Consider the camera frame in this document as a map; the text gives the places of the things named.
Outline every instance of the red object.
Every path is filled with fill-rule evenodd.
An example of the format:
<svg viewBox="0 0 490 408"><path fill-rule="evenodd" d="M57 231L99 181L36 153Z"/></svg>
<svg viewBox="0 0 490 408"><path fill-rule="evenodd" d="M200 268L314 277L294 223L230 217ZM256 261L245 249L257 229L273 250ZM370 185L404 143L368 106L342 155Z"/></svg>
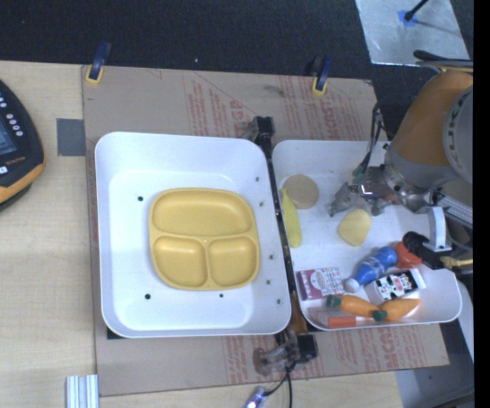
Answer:
<svg viewBox="0 0 490 408"><path fill-rule="evenodd" d="M396 260L395 266L400 269L412 269L423 263L421 257L416 256L407 250L402 242L398 242L395 246L396 255L398 259Z"/></svg>

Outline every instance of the blue mark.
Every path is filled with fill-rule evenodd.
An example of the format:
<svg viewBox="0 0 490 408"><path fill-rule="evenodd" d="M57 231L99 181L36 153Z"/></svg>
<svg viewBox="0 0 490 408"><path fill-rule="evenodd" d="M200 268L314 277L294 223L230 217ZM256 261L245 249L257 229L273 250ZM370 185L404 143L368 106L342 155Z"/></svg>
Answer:
<svg viewBox="0 0 490 408"><path fill-rule="evenodd" d="M403 23L404 27L414 27L415 24L419 21L417 17L414 15L410 21L406 21L404 15L407 14L407 10L401 10L398 12L398 19Z"/></svg>

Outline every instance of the yellow plate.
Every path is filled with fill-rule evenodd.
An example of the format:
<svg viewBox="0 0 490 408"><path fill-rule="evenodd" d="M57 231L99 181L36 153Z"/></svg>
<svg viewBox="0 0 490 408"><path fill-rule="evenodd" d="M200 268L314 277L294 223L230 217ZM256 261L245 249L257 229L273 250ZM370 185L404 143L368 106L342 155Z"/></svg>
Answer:
<svg viewBox="0 0 490 408"><path fill-rule="evenodd" d="M165 190L149 210L151 259L170 286L220 290L245 286L259 271L253 211L229 190Z"/></svg>

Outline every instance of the gray metal base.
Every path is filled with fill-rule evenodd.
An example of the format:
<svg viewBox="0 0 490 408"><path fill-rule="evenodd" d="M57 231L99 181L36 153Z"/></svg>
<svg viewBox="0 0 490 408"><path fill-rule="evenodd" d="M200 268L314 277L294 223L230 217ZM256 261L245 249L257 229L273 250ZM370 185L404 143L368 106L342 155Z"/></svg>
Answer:
<svg viewBox="0 0 490 408"><path fill-rule="evenodd" d="M449 0L429 0L408 22L404 14L421 0L355 0L370 60L415 65L421 49L450 59L470 57Z"/></svg>

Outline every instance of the blue bottle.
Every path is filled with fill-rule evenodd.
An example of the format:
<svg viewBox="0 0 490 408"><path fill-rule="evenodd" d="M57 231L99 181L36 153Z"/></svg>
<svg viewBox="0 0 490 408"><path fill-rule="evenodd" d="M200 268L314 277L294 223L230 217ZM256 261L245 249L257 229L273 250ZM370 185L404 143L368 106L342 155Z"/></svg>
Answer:
<svg viewBox="0 0 490 408"><path fill-rule="evenodd" d="M355 276L345 280L344 288L355 293L361 286L377 280L390 267L396 264L398 256L390 246L381 247L373 256L368 257L356 268Z"/></svg>

